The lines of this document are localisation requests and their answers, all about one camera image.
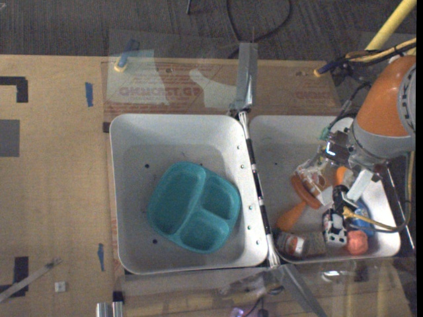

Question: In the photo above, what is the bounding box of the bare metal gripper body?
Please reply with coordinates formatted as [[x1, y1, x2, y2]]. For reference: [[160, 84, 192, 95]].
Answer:
[[321, 127, 357, 167]]

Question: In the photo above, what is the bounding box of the white plastic tray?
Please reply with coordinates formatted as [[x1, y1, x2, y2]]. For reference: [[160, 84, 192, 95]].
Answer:
[[248, 115, 403, 265], [108, 113, 270, 275]]

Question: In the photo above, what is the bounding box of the brown cardboard board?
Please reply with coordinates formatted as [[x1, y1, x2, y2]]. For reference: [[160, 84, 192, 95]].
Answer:
[[100, 57, 417, 317]]

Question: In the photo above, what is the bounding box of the blue packet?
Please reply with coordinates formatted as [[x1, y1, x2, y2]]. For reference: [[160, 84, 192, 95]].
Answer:
[[349, 202, 377, 238]]

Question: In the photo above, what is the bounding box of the white and black box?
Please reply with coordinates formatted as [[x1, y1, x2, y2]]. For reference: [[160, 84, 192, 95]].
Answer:
[[322, 208, 348, 248]]

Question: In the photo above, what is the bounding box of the black and white thin rod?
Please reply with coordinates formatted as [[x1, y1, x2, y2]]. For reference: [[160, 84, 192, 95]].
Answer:
[[237, 110, 282, 269]]

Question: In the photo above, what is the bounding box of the orange carrot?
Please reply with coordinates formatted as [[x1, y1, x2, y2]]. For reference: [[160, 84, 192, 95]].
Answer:
[[276, 200, 309, 232]]

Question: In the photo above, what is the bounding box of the pink ball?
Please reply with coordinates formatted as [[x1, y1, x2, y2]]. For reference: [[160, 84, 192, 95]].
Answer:
[[346, 230, 369, 256]]

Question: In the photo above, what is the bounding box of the small red can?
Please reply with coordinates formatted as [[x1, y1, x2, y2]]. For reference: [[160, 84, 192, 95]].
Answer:
[[276, 230, 305, 258]]

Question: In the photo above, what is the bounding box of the teal divided plate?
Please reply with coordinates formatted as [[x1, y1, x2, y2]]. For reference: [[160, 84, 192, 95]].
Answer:
[[147, 160, 243, 255]]

